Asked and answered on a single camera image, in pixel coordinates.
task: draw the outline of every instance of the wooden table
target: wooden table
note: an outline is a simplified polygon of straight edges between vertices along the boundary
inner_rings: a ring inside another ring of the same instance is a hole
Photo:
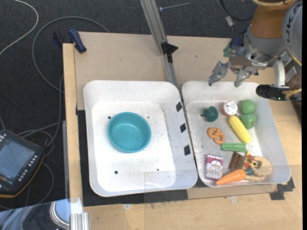
[[[70,197],[82,199],[76,107],[84,110],[83,87],[91,80],[166,81],[163,57],[151,35],[80,32],[87,52],[63,45]],[[169,36],[178,88],[191,80],[206,81],[223,58],[226,38]],[[231,72],[222,79],[234,81]],[[273,69],[248,81],[274,83]],[[291,102],[270,100],[273,117],[292,171],[295,189],[285,200],[271,200],[276,185],[191,188],[189,200],[167,203],[84,207],[90,229],[302,229],[302,129]]]

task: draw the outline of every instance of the white plastic tray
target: white plastic tray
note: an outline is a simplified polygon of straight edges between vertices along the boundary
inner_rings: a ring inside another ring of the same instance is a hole
[[[100,196],[187,189],[197,181],[178,89],[168,82],[95,80],[84,88],[92,189]],[[152,137],[136,153],[113,147],[107,125],[114,115],[134,112]]]
[[[257,96],[258,84],[244,82],[236,88],[233,82],[220,81],[209,86],[206,81],[189,81],[182,86],[189,130],[199,177],[208,186],[216,186],[215,181],[205,178],[205,156],[207,154],[223,157],[223,173],[228,172],[228,165],[233,152],[222,151],[220,145],[214,143],[207,135],[207,130],[217,127],[225,134],[226,142],[241,142],[231,129],[227,116],[223,115],[222,106],[227,101],[235,101],[237,104],[245,99],[256,103],[254,114],[257,117],[256,125],[248,130],[252,142],[246,148],[253,156],[259,155],[267,158],[273,171],[263,182],[241,181],[220,186],[250,185],[250,184],[279,184],[287,182],[291,177],[290,167],[285,156],[283,146],[275,125],[268,99]],[[219,117],[214,122],[206,121],[201,114],[205,108],[214,106]]]

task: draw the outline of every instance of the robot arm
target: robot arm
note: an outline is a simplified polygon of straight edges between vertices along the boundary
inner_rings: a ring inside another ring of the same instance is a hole
[[[239,33],[229,50],[226,63],[220,61],[208,78],[209,85],[223,78],[230,69],[236,74],[235,86],[258,70],[273,67],[274,85],[260,85],[256,92],[264,98],[285,100],[284,66],[294,59],[302,62],[303,0],[253,0],[258,4],[250,26]]]

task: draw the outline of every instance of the green apple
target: green apple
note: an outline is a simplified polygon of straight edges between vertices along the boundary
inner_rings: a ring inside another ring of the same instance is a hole
[[[242,114],[251,114],[255,111],[256,105],[252,100],[244,100],[239,106],[239,110]]]
[[[256,124],[256,115],[254,115],[253,113],[244,114],[241,116],[241,121],[246,129],[251,129]]]

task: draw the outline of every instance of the green cucumber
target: green cucumber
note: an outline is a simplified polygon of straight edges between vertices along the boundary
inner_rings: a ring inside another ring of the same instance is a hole
[[[224,151],[247,152],[246,143],[222,143],[221,149],[224,150]]]

